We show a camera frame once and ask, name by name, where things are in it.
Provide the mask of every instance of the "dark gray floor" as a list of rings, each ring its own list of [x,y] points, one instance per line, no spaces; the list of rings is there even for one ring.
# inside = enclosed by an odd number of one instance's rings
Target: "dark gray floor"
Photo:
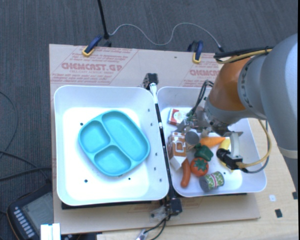
[[[298,32],[298,0],[102,0],[106,26],[140,27],[151,40],[165,43],[182,22],[207,29],[226,51],[274,46]],[[51,166],[49,44],[86,45],[103,34],[97,0],[0,0],[0,150]],[[165,46],[150,43],[126,26],[111,37],[113,47],[186,51],[193,40],[204,41],[204,52],[218,52],[214,41],[191,25],[175,30]],[[0,178],[33,168],[3,155]],[[298,189],[297,163],[290,166]],[[0,210],[45,183],[38,172],[0,181]],[[14,239],[5,215],[0,236]]]

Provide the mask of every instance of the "black rod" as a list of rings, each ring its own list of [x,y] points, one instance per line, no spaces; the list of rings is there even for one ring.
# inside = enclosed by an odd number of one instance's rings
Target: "black rod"
[[[102,8],[101,0],[97,0],[98,6],[99,6],[99,11],[100,11],[100,16],[101,16],[101,21],[102,21],[102,26],[103,26],[103,31],[104,31],[104,39],[108,40],[109,39],[109,34],[107,31],[106,27],[106,20],[105,20],[105,15],[104,15],[104,10]]]

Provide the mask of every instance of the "robotic arm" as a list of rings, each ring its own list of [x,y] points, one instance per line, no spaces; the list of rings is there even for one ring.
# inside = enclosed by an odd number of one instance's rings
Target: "robotic arm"
[[[268,120],[280,152],[298,158],[298,34],[269,53],[224,64],[206,99],[203,120],[224,136],[243,118]]]

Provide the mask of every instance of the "white tray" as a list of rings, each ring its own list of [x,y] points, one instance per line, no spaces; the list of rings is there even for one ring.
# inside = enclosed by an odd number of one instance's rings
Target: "white tray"
[[[102,174],[81,149],[78,133],[110,110],[126,113],[150,143],[148,157],[121,176]],[[56,187],[62,202],[82,206],[164,198],[169,182],[153,96],[140,87],[60,87],[54,94]]]
[[[165,142],[168,144],[168,137],[171,131],[177,129],[176,126],[168,123],[169,112],[172,108],[185,111],[186,113],[195,105],[199,96],[200,88],[185,88],[185,87],[163,87],[157,92],[158,105],[160,108],[161,120],[164,129]],[[239,122],[229,127],[231,131],[243,132],[239,137],[239,152],[243,157],[244,163],[252,163],[260,159],[249,121],[242,119]],[[183,176],[182,169],[175,170],[170,166],[172,184],[177,193],[183,197],[200,197],[210,195],[226,195],[226,194],[240,194],[252,193],[262,191],[267,184],[265,172],[262,170],[258,173],[244,173],[240,170],[231,171],[221,164],[216,156],[217,147],[211,149],[213,157],[209,162],[208,174],[215,171],[220,171],[224,177],[224,185],[208,192],[204,192],[200,185],[199,180],[195,175],[191,175],[189,185],[186,188],[180,186]],[[194,158],[193,152],[187,153],[189,162]],[[249,167],[249,170],[255,171],[262,165],[257,164]]]

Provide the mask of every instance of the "tin can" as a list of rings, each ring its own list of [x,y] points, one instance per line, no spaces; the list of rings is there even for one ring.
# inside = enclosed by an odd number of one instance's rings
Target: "tin can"
[[[201,176],[199,178],[200,187],[203,191],[208,192],[225,184],[225,178],[220,171]]]

